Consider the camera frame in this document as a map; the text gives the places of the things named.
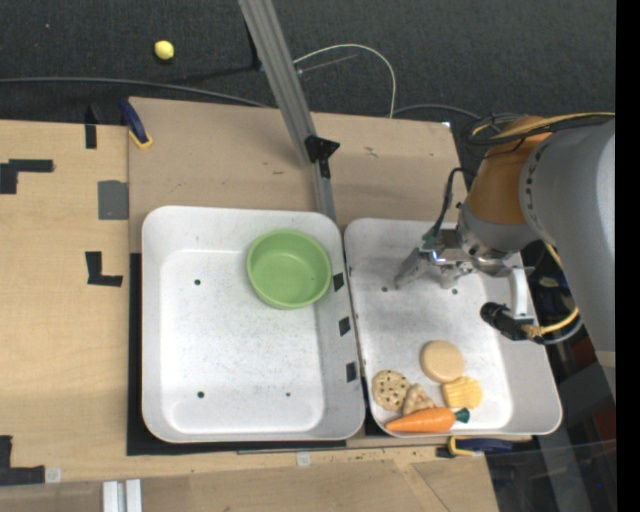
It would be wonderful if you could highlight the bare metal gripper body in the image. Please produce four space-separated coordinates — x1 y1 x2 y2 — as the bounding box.
422 228 521 277

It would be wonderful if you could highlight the white plastic tray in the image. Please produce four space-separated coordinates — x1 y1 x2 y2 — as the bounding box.
141 204 367 444
343 217 564 439

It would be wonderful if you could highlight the round tan biscuit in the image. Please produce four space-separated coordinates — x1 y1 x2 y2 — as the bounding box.
419 340 465 384

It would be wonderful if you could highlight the chocolate chip cookie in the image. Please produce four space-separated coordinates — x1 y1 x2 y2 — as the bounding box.
371 369 412 413

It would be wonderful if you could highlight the green bowl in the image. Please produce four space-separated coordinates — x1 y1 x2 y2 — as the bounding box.
246 228 334 311

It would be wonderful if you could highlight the beige pizza slice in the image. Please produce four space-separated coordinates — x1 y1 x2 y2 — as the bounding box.
402 383 438 416

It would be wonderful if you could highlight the orange carrot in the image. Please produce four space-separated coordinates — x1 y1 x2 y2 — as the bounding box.
384 406 472 435

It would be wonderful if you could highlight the black cylinder on white bracket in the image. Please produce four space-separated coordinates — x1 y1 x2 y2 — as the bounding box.
479 267 539 343

